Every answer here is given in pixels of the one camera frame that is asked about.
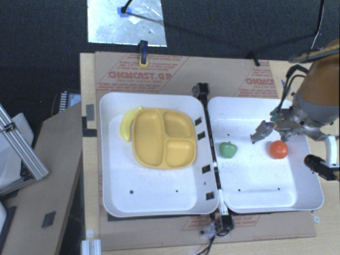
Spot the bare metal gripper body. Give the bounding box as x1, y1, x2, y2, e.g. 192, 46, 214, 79
273, 106, 334, 142

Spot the red toy tomato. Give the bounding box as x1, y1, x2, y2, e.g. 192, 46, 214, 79
269, 140, 290, 160

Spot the green toy pepper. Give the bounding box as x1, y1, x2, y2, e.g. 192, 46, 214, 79
218, 141, 239, 159

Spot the white plastic tray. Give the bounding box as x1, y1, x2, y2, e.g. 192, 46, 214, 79
99, 92, 220, 218
207, 96, 325, 214

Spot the thin black and white rod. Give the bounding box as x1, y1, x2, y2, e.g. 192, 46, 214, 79
198, 93, 227, 215

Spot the brown cardboard board, red print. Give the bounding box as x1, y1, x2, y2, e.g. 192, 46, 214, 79
95, 51, 318, 251

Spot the yellow divided plate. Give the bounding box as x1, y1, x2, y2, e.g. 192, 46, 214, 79
131, 108, 198, 170

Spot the yellow banana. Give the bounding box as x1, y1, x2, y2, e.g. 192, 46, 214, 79
120, 105, 143, 142

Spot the black cylinder on white bracket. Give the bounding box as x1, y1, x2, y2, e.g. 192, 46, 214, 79
304, 135, 340, 182

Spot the black block with thin wires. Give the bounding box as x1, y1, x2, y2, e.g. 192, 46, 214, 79
192, 82, 211, 98
211, 213, 235, 236

